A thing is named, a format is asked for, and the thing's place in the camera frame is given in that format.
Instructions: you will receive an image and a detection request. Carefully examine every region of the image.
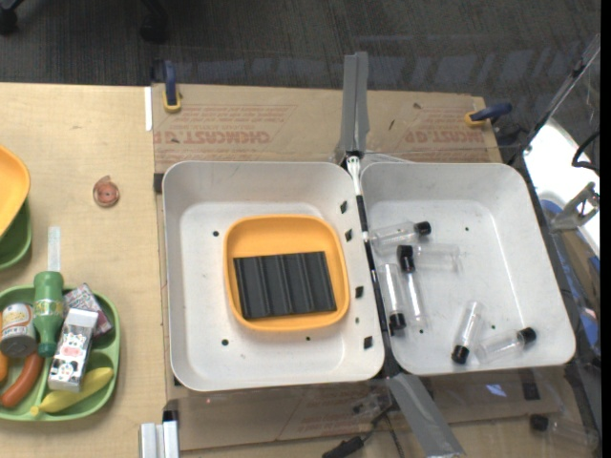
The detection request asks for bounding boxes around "pink and white packet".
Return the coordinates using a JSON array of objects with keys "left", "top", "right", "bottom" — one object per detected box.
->
[{"left": 62, "top": 282, "right": 115, "bottom": 338}]

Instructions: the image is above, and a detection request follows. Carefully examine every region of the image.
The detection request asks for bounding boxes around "white cow print carton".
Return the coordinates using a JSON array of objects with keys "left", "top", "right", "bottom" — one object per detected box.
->
[{"left": 47, "top": 307, "right": 100, "bottom": 393}]

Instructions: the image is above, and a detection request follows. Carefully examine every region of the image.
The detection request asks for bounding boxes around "thin black and white rod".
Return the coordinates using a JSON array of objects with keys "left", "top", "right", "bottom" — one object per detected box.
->
[{"left": 345, "top": 155, "right": 397, "bottom": 347}]

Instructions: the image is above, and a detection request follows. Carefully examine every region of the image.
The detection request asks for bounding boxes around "white plastic tray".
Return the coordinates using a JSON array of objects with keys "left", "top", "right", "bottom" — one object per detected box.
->
[
  {"left": 160, "top": 159, "right": 386, "bottom": 393},
  {"left": 358, "top": 161, "right": 577, "bottom": 377}
]

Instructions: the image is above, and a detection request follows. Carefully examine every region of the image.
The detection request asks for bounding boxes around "brown cardboard board red print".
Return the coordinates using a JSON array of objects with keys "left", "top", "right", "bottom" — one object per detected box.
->
[{"left": 151, "top": 82, "right": 565, "bottom": 451}]

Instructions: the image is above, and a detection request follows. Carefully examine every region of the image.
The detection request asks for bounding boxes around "green toy bottle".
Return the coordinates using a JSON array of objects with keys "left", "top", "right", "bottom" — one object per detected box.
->
[{"left": 32, "top": 270, "right": 66, "bottom": 358}]

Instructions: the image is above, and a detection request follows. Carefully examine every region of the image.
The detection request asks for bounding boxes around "orange-red toy sausage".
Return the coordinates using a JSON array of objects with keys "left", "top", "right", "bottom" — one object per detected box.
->
[{"left": 0, "top": 352, "right": 45, "bottom": 408}]

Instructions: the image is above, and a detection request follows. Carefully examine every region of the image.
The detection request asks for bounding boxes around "green divided plate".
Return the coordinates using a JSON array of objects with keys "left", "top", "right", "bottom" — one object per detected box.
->
[{"left": 0, "top": 283, "right": 121, "bottom": 423}]

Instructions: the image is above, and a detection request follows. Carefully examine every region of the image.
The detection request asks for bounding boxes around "orange square plate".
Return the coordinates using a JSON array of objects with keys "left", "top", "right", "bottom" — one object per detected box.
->
[{"left": 222, "top": 214, "right": 352, "bottom": 332}]

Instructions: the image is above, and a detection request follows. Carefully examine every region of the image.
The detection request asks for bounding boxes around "yellow banana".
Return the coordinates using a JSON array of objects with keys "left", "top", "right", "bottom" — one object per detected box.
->
[{"left": 31, "top": 365, "right": 115, "bottom": 417}]

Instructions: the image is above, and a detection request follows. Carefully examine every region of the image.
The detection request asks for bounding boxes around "pink round biscuit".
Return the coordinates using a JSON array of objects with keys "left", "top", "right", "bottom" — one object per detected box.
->
[{"left": 92, "top": 175, "right": 120, "bottom": 208}]

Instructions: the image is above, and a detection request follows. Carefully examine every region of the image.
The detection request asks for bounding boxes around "small red and white can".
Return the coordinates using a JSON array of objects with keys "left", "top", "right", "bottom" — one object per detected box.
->
[{"left": 0, "top": 302, "right": 38, "bottom": 358}]

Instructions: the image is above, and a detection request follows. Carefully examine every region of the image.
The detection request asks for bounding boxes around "black ribbed rack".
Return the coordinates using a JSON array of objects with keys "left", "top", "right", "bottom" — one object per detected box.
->
[{"left": 232, "top": 250, "right": 339, "bottom": 322}]

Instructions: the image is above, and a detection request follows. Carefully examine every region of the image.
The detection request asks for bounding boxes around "clear bottle black cap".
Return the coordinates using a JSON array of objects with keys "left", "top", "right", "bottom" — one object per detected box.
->
[
  {"left": 529, "top": 412, "right": 600, "bottom": 451},
  {"left": 369, "top": 220, "right": 433, "bottom": 253},
  {"left": 399, "top": 258, "right": 430, "bottom": 331},
  {"left": 475, "top": 326, "right": 537, "bottom": 364},
  {"left": 451, "top": 301, "right": 486, "bottom": 365},
  {"left": 381, "top": 262, "right": 408, "bottom": 332},
  {"left": 396, "top": 242, "right": 462, "bottom": 273}
]

